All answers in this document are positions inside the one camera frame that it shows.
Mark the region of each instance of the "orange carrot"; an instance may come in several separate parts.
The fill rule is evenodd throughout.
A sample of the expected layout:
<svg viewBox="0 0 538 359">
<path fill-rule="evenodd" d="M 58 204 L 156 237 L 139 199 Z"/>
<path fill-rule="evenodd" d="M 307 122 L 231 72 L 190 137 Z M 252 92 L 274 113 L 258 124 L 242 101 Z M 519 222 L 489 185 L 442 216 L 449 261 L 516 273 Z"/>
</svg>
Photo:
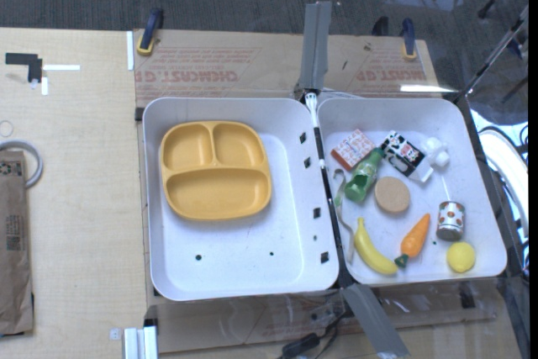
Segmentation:
<svg viewBox="0 0 538 359">
<path fill-rule="evenodd" d="M 426 213 L 422 216 L 418 223 L 413 226 L 413 229 L 411 229 L 403 238 L 400 245 L 402 255 L 394 259 L 399 267 L 405 268 L 407 265 L 407 260 L 410 257 L 416 257 L 420 253 L 426 240 L 429 226 L 430 213 Z"/>
</svg>

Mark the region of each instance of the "wooden table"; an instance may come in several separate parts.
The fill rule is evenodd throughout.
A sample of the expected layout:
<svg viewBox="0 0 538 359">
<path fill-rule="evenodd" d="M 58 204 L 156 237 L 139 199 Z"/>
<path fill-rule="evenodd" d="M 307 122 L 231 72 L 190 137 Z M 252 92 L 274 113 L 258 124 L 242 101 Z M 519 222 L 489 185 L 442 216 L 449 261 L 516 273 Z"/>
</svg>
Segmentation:
<svg viewBox="0 0 538 359">
<path fill-rule="evenodd" d="M 2 357 L 120 358 L 123 328 L 148 309 L 134 72 L 126 32 L 0 29 L 4 52 L 38 54 L 49 95 L 30 88 L 25 66 L 0 64 L 0 120 L 29 140 L 45 169 L 28 191 L 34 330 L 0 340 Z M 413 357 L 516 356 L 508 311 L 497 318 L 400 330 Z M 183 352 L 171 357 L 276 357 L 283 343 Z M 327 357 L 377 357 L 363 334 L 339 337 Z"/>
</svg>

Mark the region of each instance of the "metal ring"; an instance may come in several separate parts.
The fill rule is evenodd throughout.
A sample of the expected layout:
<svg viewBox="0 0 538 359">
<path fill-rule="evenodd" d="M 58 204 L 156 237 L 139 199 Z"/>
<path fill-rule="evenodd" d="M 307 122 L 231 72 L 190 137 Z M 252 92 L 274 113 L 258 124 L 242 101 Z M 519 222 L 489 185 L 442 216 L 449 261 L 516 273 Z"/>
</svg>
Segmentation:
<svg viewBox="0 0 538 359">
<path fill-rule="evenodd" d="M 40 153 L 27 140 L 5 140 L 4 142 L 0 142 L 0 150 L 6 150 L 7 148 L 19 148 L 26 150 L 37 160 L 37 168 L 35 169 L 34 175 L 32 175 L 32 177 L 30 177 L 25 183 L 26 188 L 32 187 L 37 183 L 41 177 L 41 174 L 43 173 L 43 159 L 41 159 Z"/>
<path fill-rule="evenodd" d="M 8 132 L 7 133 L 3 133 L 2 132 L 2 124 L 7 124 L 11 129 L 8 129 Z M 0 136 L 2 136 L 3 138 L 8 138 L 9 136 L 12 135 L 13 133 L 13 130 L 14 130 L 14 127 L 13 127 L 13 123 L 9 120 L 0 120 Z"/>
</svg>

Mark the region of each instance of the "green bottle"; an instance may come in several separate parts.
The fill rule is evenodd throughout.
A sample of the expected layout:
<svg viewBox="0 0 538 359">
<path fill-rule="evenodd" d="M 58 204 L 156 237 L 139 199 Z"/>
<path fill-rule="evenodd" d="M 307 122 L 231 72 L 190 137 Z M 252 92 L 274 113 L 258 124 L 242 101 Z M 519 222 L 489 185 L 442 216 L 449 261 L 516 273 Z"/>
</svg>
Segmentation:
<svg viewBox="0 0 538 359">
<path fill-rule="evenodd" d="M 344 194 L 355 202 L 362 202 L 368 189 L 377 179 L 377 165 L 383 158 L 383 150 L 374 148 L 370 154 L 359 161 L 351 174 L 351 180 L 345 185 Z"/>
</svg>

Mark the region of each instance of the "brown bag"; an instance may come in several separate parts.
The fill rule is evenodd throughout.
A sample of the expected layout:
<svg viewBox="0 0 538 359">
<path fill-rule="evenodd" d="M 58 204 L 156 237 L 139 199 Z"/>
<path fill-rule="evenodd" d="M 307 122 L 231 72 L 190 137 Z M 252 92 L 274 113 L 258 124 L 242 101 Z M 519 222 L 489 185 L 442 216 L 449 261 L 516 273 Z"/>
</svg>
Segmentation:
<svg viewBox="0 0 538 359">
<path fill-rule="evenodd" d="M 34 324 L 24 153 L 0 151 L 0 335 Z"/>
</svg>

